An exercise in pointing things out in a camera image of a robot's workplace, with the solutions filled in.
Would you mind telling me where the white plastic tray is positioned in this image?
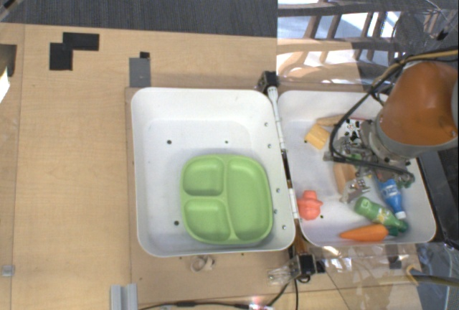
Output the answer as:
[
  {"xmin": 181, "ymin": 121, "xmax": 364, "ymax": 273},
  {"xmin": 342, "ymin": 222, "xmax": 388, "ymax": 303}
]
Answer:
[
  {"xmin": 130, "ymin": 87, "xmax": 297, "ymax": 258},
  {"xmin": 277, "ymin": 89, "xmax": 437, "ymax": 248}
]

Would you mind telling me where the green bottle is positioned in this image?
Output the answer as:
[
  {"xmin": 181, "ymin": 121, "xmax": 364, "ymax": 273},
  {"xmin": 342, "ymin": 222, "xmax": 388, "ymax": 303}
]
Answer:
[{"xmin": 354, "ymin": 196, "xmax": 410, "ymax": 233}]

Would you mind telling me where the tan bread slice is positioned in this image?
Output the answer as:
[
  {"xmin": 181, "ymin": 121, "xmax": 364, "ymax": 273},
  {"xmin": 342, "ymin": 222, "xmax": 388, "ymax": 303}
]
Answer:
[{"xmin": 333, "ymin": 162, "xmax": 359, "ymax": 195}]

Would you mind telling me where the yellow cheese wedge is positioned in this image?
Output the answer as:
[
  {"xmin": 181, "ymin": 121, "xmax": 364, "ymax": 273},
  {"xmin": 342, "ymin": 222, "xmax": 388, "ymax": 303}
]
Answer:
[{"xmin": 304, "ymin": 123, "xmax": 331, "ymax": 151}]

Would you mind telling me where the salmon pink toy food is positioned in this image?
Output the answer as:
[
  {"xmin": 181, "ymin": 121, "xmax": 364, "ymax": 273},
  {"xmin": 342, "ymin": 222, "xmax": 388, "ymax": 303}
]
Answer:
[{"xmin": 296, "ymin": 189, "xmax": 324, "ymax": 222}]

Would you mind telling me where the black block with thin wires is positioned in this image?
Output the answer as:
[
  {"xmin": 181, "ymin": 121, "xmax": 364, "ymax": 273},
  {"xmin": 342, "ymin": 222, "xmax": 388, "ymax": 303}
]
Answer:
[
  {"xmin": 296, "ymin": 253, "xmax": 326, "ymax": 283},
  {"xmin": 258, "ymin": 70, "xmax": 280, "ymax": 91}
]

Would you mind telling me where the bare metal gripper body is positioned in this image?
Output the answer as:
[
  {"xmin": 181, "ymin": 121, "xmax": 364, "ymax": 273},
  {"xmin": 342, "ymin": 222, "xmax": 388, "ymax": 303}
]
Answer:
[{"xmin": 323, "ymin": 120, "xmax": 412, "ymax": 175}]

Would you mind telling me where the orange carrot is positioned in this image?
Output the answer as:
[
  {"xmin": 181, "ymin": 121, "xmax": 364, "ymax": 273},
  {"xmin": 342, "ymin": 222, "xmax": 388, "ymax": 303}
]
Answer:
[{"xmin": 339, "ymin": 223, "xmax": 399, "ymax": 243}]

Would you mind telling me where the blue bottle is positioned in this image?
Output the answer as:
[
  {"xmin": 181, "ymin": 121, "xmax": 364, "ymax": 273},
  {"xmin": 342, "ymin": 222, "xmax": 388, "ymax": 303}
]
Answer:
[{"xmin": 374, "ymin": 177, "xmax": 408, "ymax": 221}]

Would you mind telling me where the green divided plate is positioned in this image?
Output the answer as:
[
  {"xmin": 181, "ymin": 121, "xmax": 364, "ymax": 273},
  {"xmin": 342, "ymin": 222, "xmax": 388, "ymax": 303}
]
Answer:
[{"xmin": 179, "ymin": 154, "xmax": 275, "ymax": 245}]

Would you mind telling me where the thin black and white rod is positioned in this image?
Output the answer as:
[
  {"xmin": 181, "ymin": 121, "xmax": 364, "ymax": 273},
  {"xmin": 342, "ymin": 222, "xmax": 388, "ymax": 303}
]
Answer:
[{"xmin": 266, "ymin": 85, "xmax": 301, "ymax": 220}]

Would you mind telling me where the beige curled band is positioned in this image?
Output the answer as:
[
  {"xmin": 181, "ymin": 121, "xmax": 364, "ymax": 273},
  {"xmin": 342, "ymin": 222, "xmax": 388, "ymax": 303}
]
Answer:
[{"xmin": 189, "ymin": 254, "xmax": 217, "ymax": 273}]

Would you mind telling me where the tan bread stick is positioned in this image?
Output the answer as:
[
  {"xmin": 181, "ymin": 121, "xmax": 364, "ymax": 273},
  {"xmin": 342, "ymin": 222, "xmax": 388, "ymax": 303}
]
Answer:
[{"xmin": 316, "ymin": 113, "xmax": 348, "ymax": 128}]

